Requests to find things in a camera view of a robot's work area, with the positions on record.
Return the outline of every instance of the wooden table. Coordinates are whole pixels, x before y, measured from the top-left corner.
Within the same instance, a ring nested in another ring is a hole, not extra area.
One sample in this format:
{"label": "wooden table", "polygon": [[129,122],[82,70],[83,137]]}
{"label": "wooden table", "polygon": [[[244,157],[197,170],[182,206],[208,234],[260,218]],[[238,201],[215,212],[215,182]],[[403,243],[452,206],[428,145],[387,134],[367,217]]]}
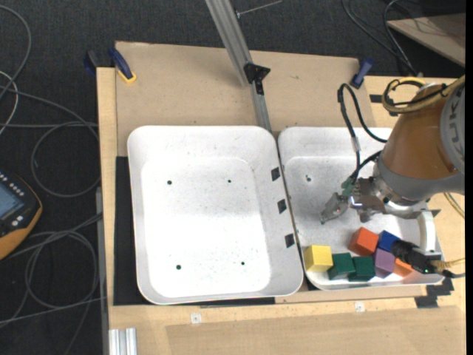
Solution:
{"label": "wooden table", "polygon": [[[276,299],[273,305],[114,306],[116,80],[115,69],[98,69],[109,327],[136,328],[139,355],[289,354],[303,350],[313,353],[315,349],[318,354],[365,354],[374,353],[374,349],[382,354],[466,353],[464,279],[453,280],[451,295],[438,297],[440,308],[417,308],[414,297],[427,293],[418,285],[346,291],[302,289]],[[381,94],[390,80],[367,77],[368,94]],[[372,104],[372,112],[377,126],[395,123],[380,104]],[[462,197],[455,197],[464,204]],[[446,259],[464,257],[464,221],[443,196],[435,196],[430,206],[442,209],[435,222]],[[191,324],[195,313],[200,314],[199,325]]]}

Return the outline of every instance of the black floor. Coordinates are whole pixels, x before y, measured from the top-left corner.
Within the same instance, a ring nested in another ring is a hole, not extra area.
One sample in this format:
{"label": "black floor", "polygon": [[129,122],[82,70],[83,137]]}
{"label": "black floor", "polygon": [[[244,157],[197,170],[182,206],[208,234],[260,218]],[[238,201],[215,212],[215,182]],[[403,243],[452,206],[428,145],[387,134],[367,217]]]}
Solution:
{"label": "black floor", "polygon": [[[232,0],[239,11],[278,0]],[[380,0],[348,0],[353,15],[386,44],[386,3]],[[413,0],[405,3],[413,16],[465,11],[465,0]],[[18,88],[54,101],[96,122],[95,80],[82,64],[87,50],[94,50],[102,65],[110,65],[106,51],[115,40],[221,47],[204,0],[0,0],[29,24],[32,48],[25,68],[16,79]],[[388,18],[403,18],[390,11]],[[281,4],[248,13],[240,19],[251,50],[353,57],[369,56],[375,64],[372,75],[407,75],[409,69],[349,20],[341,0],[282,0]],[[421,45],[394,34],[414,71],[425,76],[459,77],[464,69]],[[12,13],[0,9],[0,71],[14,75],[27,48],[27,31]],[[8,80],[0,75],[0,85]],[[13,108],[13,96],[0,101],[0,122]],[[76,121],[50,105],[22,97],[15,124],[60,124]],[[31,156],[46,129],[7,128],[0,135],[0,164],[22,176],[37,191],[44,213],[33,233],[71,229],[96,213],[95,188],[80,197],[75,194],[95,185],[99,176],[98,146],[86,128],[60,128],[47,137]],[[32,166],[38,180],[33,177]],[[95,247],[96,225],[80,229]],[[37,243],[29,239],[23,247]],[[32,254],[0,261],[0,354],[101,354],[99,302],[49,312],[31,296],[17,320],[2,327],[14,315],[26,291],[25,271]],[[51,305],[79,302],[89,293],[93,263],[83,243],[68,237],[40,253],[30,285]],[[95,290],[92,299],[100,297]],[[85,309],[84,323],[81,324]]]}

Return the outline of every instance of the blue block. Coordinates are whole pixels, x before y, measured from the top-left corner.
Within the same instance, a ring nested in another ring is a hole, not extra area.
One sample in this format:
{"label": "blue block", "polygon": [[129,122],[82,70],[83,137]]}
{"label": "blue block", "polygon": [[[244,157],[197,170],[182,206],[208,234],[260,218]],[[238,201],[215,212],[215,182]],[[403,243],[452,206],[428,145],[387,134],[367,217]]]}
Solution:
{"label": "blue block", "polygon": [[387,252],[391,252],[391,245],[396,241],[401,240],[400,237],[396,237],[394,234],[389,233],[386,230],[383,230],[379,234],[378,239],[378,249],[385,250]]}

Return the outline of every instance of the black connector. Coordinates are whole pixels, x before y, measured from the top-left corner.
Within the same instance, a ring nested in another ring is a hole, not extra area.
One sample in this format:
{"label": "black connector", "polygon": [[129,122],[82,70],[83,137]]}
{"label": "black connector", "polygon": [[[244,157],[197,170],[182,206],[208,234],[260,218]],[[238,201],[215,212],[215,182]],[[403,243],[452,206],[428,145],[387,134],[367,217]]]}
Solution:
{"label": "black connector", "polygon": [[441,259],[439,253],[426,253],[419,246],[405,240],[396,240],[391,245],[391,254],[410,264],[413,269],[422,274],[437,273],[437,269],[432,265],[431,261]]}

